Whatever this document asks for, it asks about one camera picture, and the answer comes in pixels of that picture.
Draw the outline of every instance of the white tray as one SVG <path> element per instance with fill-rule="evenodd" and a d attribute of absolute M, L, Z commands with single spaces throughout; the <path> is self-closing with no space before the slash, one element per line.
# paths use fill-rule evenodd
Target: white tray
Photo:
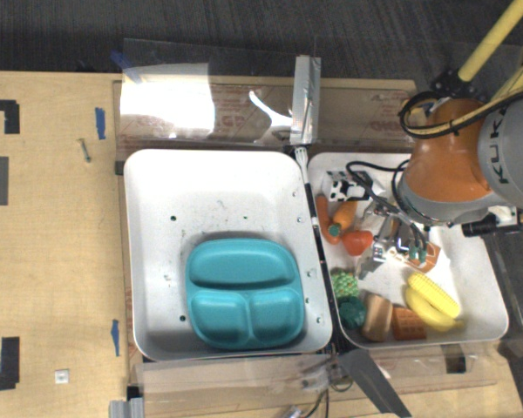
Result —
<path fill-rule="evenodd" d="M 329 304 L 300 168 L 277 152 L 144 150 L 124 169 L 133 332 L 156 361 L 311 353 L 330 339 Z M 298 338 L 263 352 L 211 348 L 187 319 L 187 256 L 202 241 L 271 239 L 299 267 L 305 321 Z"/>
<path fill-rule="evenodd" d="M 309 162 L 309 180 L 316 196 L 323 191 L 326 171 L 344 171 L 345 164 L 360 160 L 373 164 L 397 167 L 409 158 L 405 154 L 377 153 L 320 153 Z M 391 173 L 380 172 L 368 167 L 362 168 L 384 189 L 384 196 L 389 195 Z M 357 216 L 362 216 L 369 201 L 359 202 Z M 338 203 L 330 203 L 330 210 Z M 506 305 L 502 299 L 492 263 L 484 241 L 479 238 L 466 238 L 460 226 L 433 227 L 430 241 L 440 246 L 442 252 L 438 263 L 428 276 L 437 282 L 461 306 L 461 319 L 465 328 L 454 329 L 448 333 L 437 333 L 427 329 L 427 339 L 422 341 L 397 341 L 390 334 L 388 340 L 376 343 L 366 340 L 357 330 L 343 330 L 349 339 L 359 347 L 416 347 L 431 344 L 448 344 L 471 341 L 497 340 L 502 337 L 509 325 Z M 332 246 L 323 240 L 323 248 L 330 271 L 346 269 L 353 271 L 356 260 L 350 257 L 341 244 Z M 411 269 L 396 260 L 388 261 L 374 273 L 369 273 L 364 280 L 359 280 L 361 292 L 382 295 L 394 304 L 405 306 L 404 288 Z"/>

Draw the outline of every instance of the wooden table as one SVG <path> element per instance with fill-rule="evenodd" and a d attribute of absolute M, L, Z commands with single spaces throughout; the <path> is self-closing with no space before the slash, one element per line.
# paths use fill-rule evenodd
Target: wooden table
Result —
<path fill-rule="evenodd" d="M 108 416 L 126 397 L 128 354 L 114 174 L 113 74 L 1 72 L 0 99 L 20 104 L 20 134 L 3 133 L 9 199 L 0 206 L 0 346 L 20 339 L 20 380 L 0 391 L 0 417 Z M 95 108 L 105 111 L 105 139 Z M 91 162 L 86 162 L 79 138 Z M 119 355 L 111 335 L 119 323 Z M 404 394 L 414 416 L 523 416 L 509 368 L 495 385 Z M 55 371 L 70 370 L 68 383 Z M 229 417 L 278 416 L 282 408 Z M 376 413 L 367 400 L 332 402 L 330 416 Z"/>

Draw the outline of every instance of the screw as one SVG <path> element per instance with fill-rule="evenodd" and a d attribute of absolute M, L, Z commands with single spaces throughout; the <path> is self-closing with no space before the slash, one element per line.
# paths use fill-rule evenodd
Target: screw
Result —
<path fill-rule="evenodd" d="M 87 161 L 88 163 L 91 163 L 91 157 L 89 156 L 89 153 L 87 152 L 87 147 L 85 147 L 85 141 L 83 140 L 83 138 L 80 138 L 80 139 L 78 139 L 78 142 L 79 142 L 79 145 L 81 145 L 81 150 L 84 151 L 85 161 Z"/>

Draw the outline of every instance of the teal plate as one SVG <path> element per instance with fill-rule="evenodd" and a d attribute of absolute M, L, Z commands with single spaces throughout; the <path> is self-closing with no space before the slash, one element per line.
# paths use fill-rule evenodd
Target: teal plate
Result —
<path fill-rule="evenodd" d="M 192 327 L 212 347 L 279 347 L 302 330 L 298 267 L 292 254 L 274 241 L 201 243 L 187 261 L 186 294 Z"/>

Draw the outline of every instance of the wooden board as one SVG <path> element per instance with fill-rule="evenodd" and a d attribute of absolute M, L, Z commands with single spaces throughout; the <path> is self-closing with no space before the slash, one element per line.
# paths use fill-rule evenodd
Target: wooden board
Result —
<path fill-rule="evenodd" d="M 20 382 L 0 392 L 0 417 L 106 417 L 109 400 L 126 396 L 117 78 L 0 72 L 0 99 L 16 99 L 21 118 L 21 134 L 4 135 L 0 113 L 0 156 L 10 159 L 9 204 L 0 206 L 0 342 L 19 336 L 21 353 Z M 95 107 L 105 110 L 105 140 Z M 70 382 L 55 384 L 55 370 L 65 368 Z"/>

